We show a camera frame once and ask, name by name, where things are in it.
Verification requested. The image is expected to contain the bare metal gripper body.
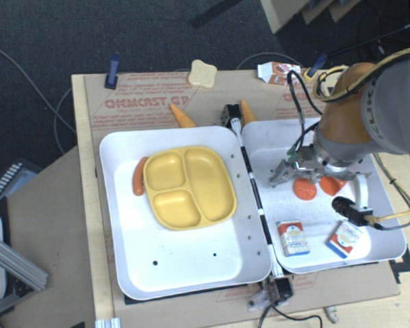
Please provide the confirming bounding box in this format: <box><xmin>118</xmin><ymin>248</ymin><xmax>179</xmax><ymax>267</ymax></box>
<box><xmin>285</xmin><ymin>142</ymin><xmax>374</xmax><ymax>186</ymax></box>

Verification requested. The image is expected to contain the orange round slice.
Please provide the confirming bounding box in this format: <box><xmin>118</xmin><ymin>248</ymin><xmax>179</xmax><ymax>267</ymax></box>
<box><xmin>292</xmin><ymin>176</ymin><xmax>318</xmax><ymax>202</ymax></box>

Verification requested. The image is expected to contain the orange wedge slice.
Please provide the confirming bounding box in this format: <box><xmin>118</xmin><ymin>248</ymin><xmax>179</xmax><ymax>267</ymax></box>
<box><xmin>318</xmin><ymin>174</ymin><xmax>349</xmax><ymax>198</ymax></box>

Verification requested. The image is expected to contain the thin black and white rod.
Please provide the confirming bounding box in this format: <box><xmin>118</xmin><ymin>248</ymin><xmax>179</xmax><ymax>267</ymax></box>
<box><xmin>230</xmin><ymin>116</ymin><xmax>284</xmax><ymax>279</ymax></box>

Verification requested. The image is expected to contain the white plastic tray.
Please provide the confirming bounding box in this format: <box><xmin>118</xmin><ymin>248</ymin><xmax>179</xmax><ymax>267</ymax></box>
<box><xmin>98</xmin><ymin>123</ymin><xmax>275</xmax><ymax>302</ymax></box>
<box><xmin>240</xmin><ymin>112</ymin><xmax>409</xmax><ymax>277</ymax></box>

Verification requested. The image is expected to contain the orange and white small carton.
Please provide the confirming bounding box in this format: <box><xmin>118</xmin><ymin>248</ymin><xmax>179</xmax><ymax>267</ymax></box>
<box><xmin>275</xmin><ymin>218</ymin><xmax>311</xmax><ymax>258</ymax></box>

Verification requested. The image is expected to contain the orange white and blue carton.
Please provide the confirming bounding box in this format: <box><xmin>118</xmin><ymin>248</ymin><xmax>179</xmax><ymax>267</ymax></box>
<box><xmin>324</xmin><ymin>218</ymin><xmax>365</xmax><ymax>260</ymax></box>

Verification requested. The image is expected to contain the orange carrot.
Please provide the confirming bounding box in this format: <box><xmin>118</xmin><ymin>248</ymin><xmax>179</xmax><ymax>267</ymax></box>
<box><xmin>240</xmin><ymin>98</ymin><xmax>257</xmax><ymax>124</ymax></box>
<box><xmin>169</xmin><ymin>102</ymin><xmax>198</xmax><ymax>129</ymax></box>

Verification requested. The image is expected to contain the yellow divided plate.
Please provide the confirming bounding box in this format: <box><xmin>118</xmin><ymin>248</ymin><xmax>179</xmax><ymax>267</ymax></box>
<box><xmin>140</xmin><ymin>143</ymin><xmax>238</xmax><ymax>233</ymax></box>

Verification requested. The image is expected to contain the beige bread slice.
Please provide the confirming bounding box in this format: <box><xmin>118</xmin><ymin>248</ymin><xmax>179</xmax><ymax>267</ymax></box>
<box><xmin>186</xmin><ymin>58</ymin><xmax>220</xmax><ymax>92</ymax></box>

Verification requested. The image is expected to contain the orange sausage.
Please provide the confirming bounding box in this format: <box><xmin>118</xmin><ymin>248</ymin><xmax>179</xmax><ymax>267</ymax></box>
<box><xmin>131</xmin><ymin>156</ymin><xmax>153</xmax><ymax>197</ymax></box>

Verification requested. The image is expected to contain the brown cardboard board red print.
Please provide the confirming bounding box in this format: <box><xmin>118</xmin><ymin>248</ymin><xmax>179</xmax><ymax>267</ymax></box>
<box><xmin>83</xmin><ymin>58</ymin><xmax>403</xmax><ymax>328</ymax></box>

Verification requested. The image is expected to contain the black cylinder on white bracket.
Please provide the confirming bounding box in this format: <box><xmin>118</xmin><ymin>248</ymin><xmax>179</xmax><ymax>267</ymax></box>
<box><xmin>330</xmin><ymin>173</ymin><xmax>376</xmax><ymax>229</ymax></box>

